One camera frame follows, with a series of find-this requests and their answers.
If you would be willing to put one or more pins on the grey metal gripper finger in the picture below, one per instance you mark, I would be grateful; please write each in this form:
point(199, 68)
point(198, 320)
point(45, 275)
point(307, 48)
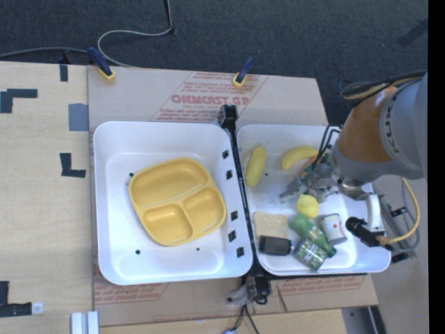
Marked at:
point(291, 190)
point(318, 195)

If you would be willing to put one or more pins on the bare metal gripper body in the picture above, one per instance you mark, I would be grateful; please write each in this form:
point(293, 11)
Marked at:
point(328, 181)

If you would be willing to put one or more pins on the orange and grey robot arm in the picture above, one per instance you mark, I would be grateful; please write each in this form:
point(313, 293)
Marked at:
point(379, 141)

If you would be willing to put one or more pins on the yellow lemon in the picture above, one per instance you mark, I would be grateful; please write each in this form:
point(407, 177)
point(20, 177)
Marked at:
point(307, 206)

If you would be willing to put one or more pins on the green bottle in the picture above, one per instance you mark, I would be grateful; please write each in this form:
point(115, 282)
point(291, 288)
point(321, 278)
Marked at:
point(306, 226)

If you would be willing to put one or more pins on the yellow banana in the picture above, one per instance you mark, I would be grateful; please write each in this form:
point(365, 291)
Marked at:
point(295, 155)

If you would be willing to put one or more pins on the white can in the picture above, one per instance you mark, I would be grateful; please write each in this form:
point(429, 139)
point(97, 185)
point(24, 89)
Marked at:
point(333, 229)

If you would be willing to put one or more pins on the beige bread slice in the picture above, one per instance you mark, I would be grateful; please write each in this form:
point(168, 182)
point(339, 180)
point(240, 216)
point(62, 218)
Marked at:
point(270, 224)

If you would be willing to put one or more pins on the yellow corn cob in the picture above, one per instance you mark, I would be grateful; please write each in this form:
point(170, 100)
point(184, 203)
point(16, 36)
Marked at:
point(255, 167)

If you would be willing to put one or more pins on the thin black and white rod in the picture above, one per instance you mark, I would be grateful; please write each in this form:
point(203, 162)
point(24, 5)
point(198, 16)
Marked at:
point(242, 193)

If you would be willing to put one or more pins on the black box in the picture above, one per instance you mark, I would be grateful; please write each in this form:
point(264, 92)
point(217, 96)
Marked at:
point(274, 245)

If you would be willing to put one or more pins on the green packet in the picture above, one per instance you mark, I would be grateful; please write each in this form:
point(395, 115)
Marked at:
point(309, 254)

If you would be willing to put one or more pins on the white plastic tray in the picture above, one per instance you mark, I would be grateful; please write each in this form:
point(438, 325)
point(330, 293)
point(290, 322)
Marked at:
point(347, 259)
point(114, 256)

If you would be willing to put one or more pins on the brown cardboard board red print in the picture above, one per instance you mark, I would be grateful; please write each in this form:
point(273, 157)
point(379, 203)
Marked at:
point(278, 92)

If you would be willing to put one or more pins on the yellow divided plate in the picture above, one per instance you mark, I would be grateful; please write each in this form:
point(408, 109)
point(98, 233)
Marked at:
point(174, 200)

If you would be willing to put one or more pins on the black cylinder on white bracket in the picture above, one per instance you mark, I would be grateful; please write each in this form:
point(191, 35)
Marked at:
point(361, 231)

